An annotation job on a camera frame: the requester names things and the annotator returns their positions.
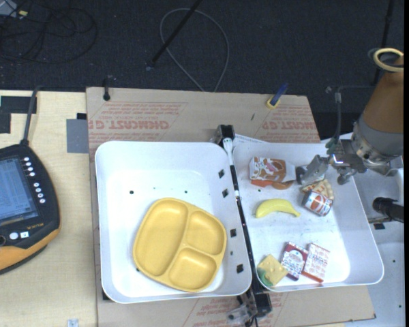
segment tin can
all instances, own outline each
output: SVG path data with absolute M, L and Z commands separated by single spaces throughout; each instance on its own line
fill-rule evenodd
M 325 216 L 329 213 L 333 201 L 326 196 L 309 190 L 303 197 L 302 205 L 309 211 L 312 211 L 320 216 Z

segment yellow plate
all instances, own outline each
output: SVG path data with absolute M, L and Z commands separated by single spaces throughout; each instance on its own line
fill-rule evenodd
M 217 217 L 186 201 L 163 198 L 142 220 L 132 255 L 146 276 L 197 292 L 214 280 L 226 243 L 226 229 Z

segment banana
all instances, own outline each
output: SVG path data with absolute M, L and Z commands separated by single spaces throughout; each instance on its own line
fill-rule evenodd
M 297 212 L 292 204 L 285 199 L 270 199 L 261 202 L 256 209 L 256 218 L 262 218 L 271 212 L 292 213 L 295 217 L 300 217 L 300 212 Z

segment blue and yellow object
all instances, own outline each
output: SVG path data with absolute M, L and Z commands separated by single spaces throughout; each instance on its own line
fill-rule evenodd
M 278 106 L 279 103 L 280 103 L 280 97 L 281 97 L 282 95 L 284 95 L 287 90 L 288 90 L 288 83 L 285 82 L 285 83 L 279 88 L 279 90 L 277 91 L 277 93 L 276 93 L 273 97 L 271 97 L 270 99 L 268 99 L 268 101 L 267 101 L 267 107 L 268 107 L 269 109 L 276 109 L 277 106 Z

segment dark background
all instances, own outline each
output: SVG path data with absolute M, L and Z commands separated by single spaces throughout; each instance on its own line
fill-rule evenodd
M 0 15 L 0 89 L 85 91 L 108 79 L 269 95 L 287 82 L 288 94 L 308 97 L 321 138 L 335 131 L 339 87 L 342 133 L 363 111 L 382 75 L 370 52 L 404 52 L 404 0 L 202 0 L 151 70 L 162 38 L 197 0 L 10 1 L 13 14 Z

